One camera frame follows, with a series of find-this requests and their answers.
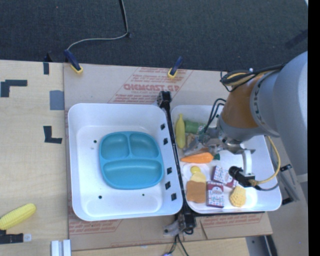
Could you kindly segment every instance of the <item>light wood surface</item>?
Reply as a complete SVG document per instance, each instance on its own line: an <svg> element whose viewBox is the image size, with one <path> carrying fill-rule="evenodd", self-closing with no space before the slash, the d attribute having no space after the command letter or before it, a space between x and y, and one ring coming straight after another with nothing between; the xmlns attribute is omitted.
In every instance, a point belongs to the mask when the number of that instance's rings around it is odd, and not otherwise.
<svg viewBox="0 0 320 256"><path fill-rule="evenodd" d="M50 110L50 91L63 91L63 64L0 60L0 82L27 80L27 87L11 86L9 97L0 97L0 216L26 203L36 213L7 230L31 234L32 241L1 244L0 256L50 255L50 243L68 239L65 112ZM43 126L52 126L52 137L61 144L45 143ZM245 238L183 243L189 255L248 256ZM171 244L74 251L74 256L159 256ZM184 255L178 245L174 256Z"/></svg>

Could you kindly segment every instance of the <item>purple box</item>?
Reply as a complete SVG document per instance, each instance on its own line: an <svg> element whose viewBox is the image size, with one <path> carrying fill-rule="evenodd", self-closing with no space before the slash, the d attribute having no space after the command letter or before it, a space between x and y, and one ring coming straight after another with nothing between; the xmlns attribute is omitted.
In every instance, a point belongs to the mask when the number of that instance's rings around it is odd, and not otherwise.
<svg viewBox="0 0 320 256"><path fill-rule="evenodd" d="M219 182L206 182L206 206L223 208L225 206L224 185Z"/></svg>
<svg viewBox="0 0 320 256"><path fill-rule="evenodd" d="M229 172L219 165L213 167L211 180L220 182L231 189L235 188L237 185L237 181L229 174Z"/></svg>

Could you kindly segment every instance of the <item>cardboard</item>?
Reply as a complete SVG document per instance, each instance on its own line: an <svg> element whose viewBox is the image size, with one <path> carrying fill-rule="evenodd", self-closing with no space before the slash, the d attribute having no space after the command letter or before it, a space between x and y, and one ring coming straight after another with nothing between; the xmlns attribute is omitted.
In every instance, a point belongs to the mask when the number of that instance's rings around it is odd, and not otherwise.
<svg viewBox="0 0 320 256"><path fill-rule="evenodd" d="M68 142L68 110L77 103L153 104L160 91L170 91L173 109L178 105L212 105L217 98L228 97L219 83L220 72L179 69L175 79L167 76L169 68L108 66L82 64L77 74L64 64L64 106L66 164L68 181L68 228L73 251L172 243L164 236L164 226L174 216L115 219L87 222L72 209ZM193 234L184 241L200 241L245 236L269 235L272 228L267 213L225 214L196 218Z"/></svg>

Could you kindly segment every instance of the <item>blue bowl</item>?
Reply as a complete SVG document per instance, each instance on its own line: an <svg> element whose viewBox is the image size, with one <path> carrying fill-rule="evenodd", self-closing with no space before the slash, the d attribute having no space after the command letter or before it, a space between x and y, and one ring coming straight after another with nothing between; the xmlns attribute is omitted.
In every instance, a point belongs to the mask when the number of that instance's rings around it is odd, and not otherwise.
<svg viewBox="0 0 320 256"><path fill-rule="evenodd" d="M114 189L138 190L157 185L164 176L164 163L155 139L136 131L113 132L99 145L103 179Z"/></svg>

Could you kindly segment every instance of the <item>white tray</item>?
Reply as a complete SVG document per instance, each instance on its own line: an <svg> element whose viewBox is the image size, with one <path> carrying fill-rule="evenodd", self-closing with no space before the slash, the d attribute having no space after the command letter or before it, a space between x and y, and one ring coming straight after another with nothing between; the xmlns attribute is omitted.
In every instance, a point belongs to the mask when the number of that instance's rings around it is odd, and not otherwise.
<svg viewBox="0 0 320 256"><path fill-rule="evenodd" d="M164 164L164 177L157 185L121 190L104 181L99 164L100 140L107 134L125 131L147 133L157 141ZM167 119L159 107L76 104L68 112L68 132L72 207L80 219L164 216L181 209L183 199Z"/></svg>
<svg viewBox="0 0 320 256"><path fill-rule="evenodd" d="M179 105L171 112L173 127L176 126L179 114L183 115L184 120L199 122L206 124L209 119L212 106L207 105ZM216 118L211 124L216 126ZM274 174L274 168L270 159L269 151L264 136L255 136L243 144L244 148L255 149L252 154L252 172L255 179L260 181L267 179ZM183 180L184 189L186 189L187 181L191 177L190 167L199 166L201 171L206 175L207 181L210 181L213 167L219 165L228 170L231 166L243 168L243 158L241 155L234 155L227 150L220 153L220 160L213 160L209 164L190 164L180 161L180 169ZM179 158L184 156L183 151L178 149ZM264 189L271 188L277 184L274 178L260 186ZM221 214L221 213L246 213L246 212L266 212L277 210L282 203L282 196L279 187L271 191L258 191L255 188L246 188L246 203L242 207L234 207L229 201L231 188L224 186L224 208L206 206L206 203L195 203L187 201L192 210L199 214Z"/></svg>

